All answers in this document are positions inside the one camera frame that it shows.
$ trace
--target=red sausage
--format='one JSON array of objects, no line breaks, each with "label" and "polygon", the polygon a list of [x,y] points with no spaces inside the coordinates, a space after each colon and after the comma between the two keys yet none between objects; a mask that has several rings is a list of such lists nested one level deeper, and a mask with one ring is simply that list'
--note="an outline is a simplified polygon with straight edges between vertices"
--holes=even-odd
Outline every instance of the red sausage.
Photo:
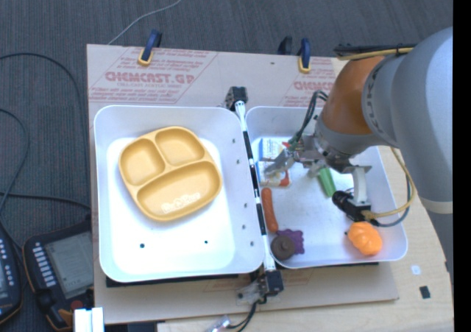
[{"label": "red sausage", "polygon": [[272,233],[276,233],[278,231],[278,222],[273,210],[272,190],[270,188],[263,188],[261,196],[266,228]]}]

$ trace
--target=black electronic device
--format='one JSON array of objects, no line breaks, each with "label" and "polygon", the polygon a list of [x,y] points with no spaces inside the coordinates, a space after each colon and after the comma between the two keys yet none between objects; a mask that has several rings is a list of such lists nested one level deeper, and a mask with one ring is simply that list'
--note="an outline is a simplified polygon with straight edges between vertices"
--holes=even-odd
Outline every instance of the black electronic device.
[{"label": "black electronic device", "polygon": [[0,225],[0,324],[21,307],[21,279],[10,239]]},{"label": "black electronic device", "polygon": [[71,331],[74,310],[93,307],[91,222],[33,236],[24,266],[40,310],[56,331]]}]

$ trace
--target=cardboard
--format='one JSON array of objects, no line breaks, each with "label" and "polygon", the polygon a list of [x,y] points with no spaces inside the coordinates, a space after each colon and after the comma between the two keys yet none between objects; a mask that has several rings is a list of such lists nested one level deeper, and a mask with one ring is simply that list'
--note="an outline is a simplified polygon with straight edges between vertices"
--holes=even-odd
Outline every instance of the cardboard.
[{"label": "cardboard", "polygon": [[[236,289],[248,275],[155,285],[106,287],[98,256],[98,214],[93,118],[108,105],[219,106],[232,86],[247,88],[247,108],[306,107],[316,89],[328,93],[343,63],[312,57],[300,73],[297,57],[154,49],[150,66],[137,64],[138,47],[88,45],[91,190],[96,307],[105,323],[246,312]],[[261,310],[372,302],[398,298],[389,264],[283,270],[285,289]]]}]

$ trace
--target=yellow cable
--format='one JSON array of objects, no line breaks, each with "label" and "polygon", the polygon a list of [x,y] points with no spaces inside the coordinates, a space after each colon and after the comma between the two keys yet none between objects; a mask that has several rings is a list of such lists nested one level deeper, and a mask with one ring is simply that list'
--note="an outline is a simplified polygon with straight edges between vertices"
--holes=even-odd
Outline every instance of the yellow cable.
[{"label": "yellow cable", "polygon": [[395,149],[394,147],[391,147],[391,151],[392,151],[392,154],[394,154],[394,156],[396,157],[396,160],[399,163],[401,169],[403,169],[404,173],[406,174],[407,181],[409,181],[409,184],[411,186],[411,195],[408,198],[407,202],[403,206],[401,206],[400,208],[395,209],[393,211],[386,211],[386,212],[383,212],[383,213],[374,213],[372,211],[362,211],[361,213],[364,215],[364,217],[367,220],[377,219],[377,218],[381,218],[381,217],[385,217],[385,216],[391,216],[393,214],[404,211],[406,208],[411,206],[411,203],[412,203],[412,201],[414,200],[414,198],[416,196],[417,191],[415,189],[414,181],[412,181],[411,174],[409,174],[409,171],[407,170],[406,165],[404,164],[404,162],[400,158],[400,154],[399,154],[398,150]]},{"label": "yellow cable", "polygon": [[411,48],[399,48],[399,49],[384,49],[383,51],[365,52],[357,54],[349,54],[346,56],[337,56],[339,60],[360,60],[363,58],[374,57],[374,56],[386,56],[387,54],[404,54],[409,53],[414,47]]}]

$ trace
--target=gray floor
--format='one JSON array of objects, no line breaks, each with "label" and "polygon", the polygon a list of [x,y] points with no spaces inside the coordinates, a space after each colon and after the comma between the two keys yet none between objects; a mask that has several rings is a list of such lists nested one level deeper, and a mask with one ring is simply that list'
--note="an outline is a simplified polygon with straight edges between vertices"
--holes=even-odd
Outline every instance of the gray floor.
[{"label": "gray floor", "polygon": [[[109,43],[137,17],[177,0],[0,0],[0,56],[44,54],[61,62],[77,80],[33,56],[0,62],[0,107],[27,126],[29,154],[15,181],[17,194],[65,197],[88,204],[86,125],[87,43]],[[306,37],[313,56],[333,56],[339,43],[352,45],[416,43],[453,25],[453,0],[182,0],[140,20],[114,44],[142,46],[150,29],[163,32],[162,46],[224,52],[274,54],[291,35]],[[0,113],[0,191],[14,175],[24,136]],[[14,238],[80,222],[77,204],[37,197],[10,197],[1,215]],[[453,279],[453,220],[432,218]],[[25,289],[21,312],[2,331],[50,331]],[[119,331],[119,327],[108,328]]]}]

